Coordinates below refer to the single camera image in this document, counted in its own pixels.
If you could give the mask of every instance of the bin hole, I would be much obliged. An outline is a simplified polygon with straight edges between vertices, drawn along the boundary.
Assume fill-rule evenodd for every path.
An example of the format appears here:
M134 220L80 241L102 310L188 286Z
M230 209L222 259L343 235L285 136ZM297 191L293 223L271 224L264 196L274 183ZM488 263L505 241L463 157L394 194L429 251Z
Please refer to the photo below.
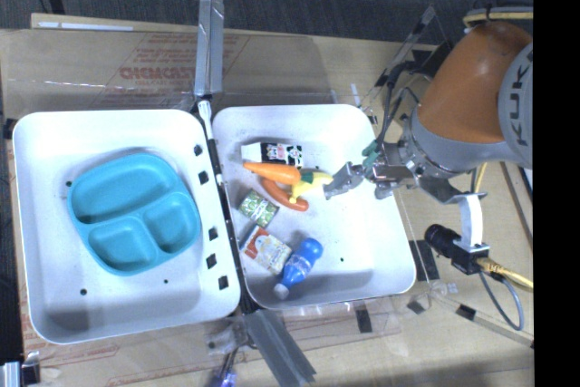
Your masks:
M218 261L216 260L216 254L212 253L210 256L206 258L206 265L208 265L208 269L214 267Z
M229 283L227 282L227 276L221 276L217 280L217 283L219 284L219 290L224 290L226 287L229 286Z
M206 171L201 171L199 174L199 182L201 182L202 184L205 184L206 182L209 181L209 176L206 173Z

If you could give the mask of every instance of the blue divided plate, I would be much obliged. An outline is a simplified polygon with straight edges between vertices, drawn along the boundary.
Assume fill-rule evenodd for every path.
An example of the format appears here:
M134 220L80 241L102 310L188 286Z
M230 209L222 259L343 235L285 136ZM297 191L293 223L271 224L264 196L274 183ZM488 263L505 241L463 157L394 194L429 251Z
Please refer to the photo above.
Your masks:
M67 197L84 245L107 271L131 276L173 258L198 238L198 208L162 158L136 153L90 169Z

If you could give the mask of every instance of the table surface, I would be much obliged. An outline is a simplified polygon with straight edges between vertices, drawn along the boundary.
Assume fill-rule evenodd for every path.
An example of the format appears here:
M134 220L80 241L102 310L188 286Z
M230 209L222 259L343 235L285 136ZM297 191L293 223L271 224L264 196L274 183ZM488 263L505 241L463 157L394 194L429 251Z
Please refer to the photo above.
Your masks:
M42 22L50 23L53 19L50 15L36 15L33 17L33 27L38 27ZM83 24L111 23L111 20L75 17L67 17L67 21ZM130 24L134 31L196 31L195 27L188 26L131 22L115 24ZM300 37L256 35L267 37L273 46L285 44L290 37ZM0 35L0 47L5 38L6 35ZM297 45L293 53L304 53L310 60L314 57L316 79L324 79L328 95L332 95L335 102L350 104L355 104L357 98L364 99L400 47L400 44L351 39L306 39L307 42ZM262 66L269 66L267 54L262 54L260 60L252 58L253 66L258 70ZM292 60L285 63L287 70L281 68L280 62L276 66L280 75L291 73L294 69ZM254 77L248 75L247 70L239 75L242 74L247 79L246 85L252 85ZM6 93L4 84L3 98L7 102L11 96ZM415 84L421 87L425 83ZM376 114L381 122L381 99L366 99L365 103L368 103L369 111ZM395 127L389 137L396 140L397 130ZM222 354L210 353L206 345L208 337L221 328L220 322L75 345L53 345L38 336L30 325L26 305L14 157L11 157L9 140L7 149L24 348L26 353L39 352L43 380L54 382L54 385L72 386L79 385L79 379L83 379L82 385L87 387L128 385L134 382L140 382L139 386L143 387L205 385L223 360ZM481 202L484 241L490 245L490 256L494 260L532 278L532 205L519 175L517 167L506 163L492 162L487 165L481 183L481 190L488 193ZM464 176L454 179L453 183L459 189L467 190L469 181L469 177ZM394 196L412 247L419 245L424 231L433 223L461 231L457 206L443 206L418 189L397 189ZM533 293L518 290L526 319L523 331L516 332L504 322L478 276L463 275L443 256L436 256L435 263L440 278L418 280L403 295L332 305L323 309L310 308L302 314L283 314L290 334L317 372L317 385L467 384L489 387L534 384L534 350L530 347L534 340ZM490 285L507 314L512 320L517 320L513 298L505 287L494 281ZM419 303L424 311L413 312L409 303ZM475 310L474 317L468 319L458 314L461 305ZM356 312L361 309L365 309L370 316L371 332L360 331ZM239 386L277 385L274 375L257 350L240 350L235 371Z

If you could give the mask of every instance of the white plastic tray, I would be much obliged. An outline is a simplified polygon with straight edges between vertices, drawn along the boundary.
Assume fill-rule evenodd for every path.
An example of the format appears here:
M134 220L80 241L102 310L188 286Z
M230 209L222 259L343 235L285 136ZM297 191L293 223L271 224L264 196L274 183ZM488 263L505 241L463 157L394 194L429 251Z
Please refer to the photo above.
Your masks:
M305 169L334 174L346 161L362 162L362 150L375 137L367 117L342 104L232 107L216 115L213 129L238 239L252 223L236 207L250 189L267 198L259 177L242 166L242 145L302 144ZM393 197L377 200L373 184L364 181L329 200L321 189L304 198L310 204L306 212L281 207L266 229L292 248L314 237L324 246L323 256L280 301L272 290L277 278L242 255L246 284L257 303L270 309L324 305L398 294L413 285L415 265Z
M178 110L41 112L23 117L13 139L30 317L39 335L77 343L234 311L239 282L196 118ZM66 183L104 161L143 150L160 155L181 176L202 231L192 247L162 265L116 276L99 266L75 230Z

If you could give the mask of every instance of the bottle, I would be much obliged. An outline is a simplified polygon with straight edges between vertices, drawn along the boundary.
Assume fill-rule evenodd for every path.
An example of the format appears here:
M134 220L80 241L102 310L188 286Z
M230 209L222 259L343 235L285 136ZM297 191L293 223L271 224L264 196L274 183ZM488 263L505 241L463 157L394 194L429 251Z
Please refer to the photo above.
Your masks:
M303 240L300 247L293 252L284 265L282 281L274 286L274 293L284 300L290 293L290 287L306 279L314 262L323 254L323 246L313 238Z

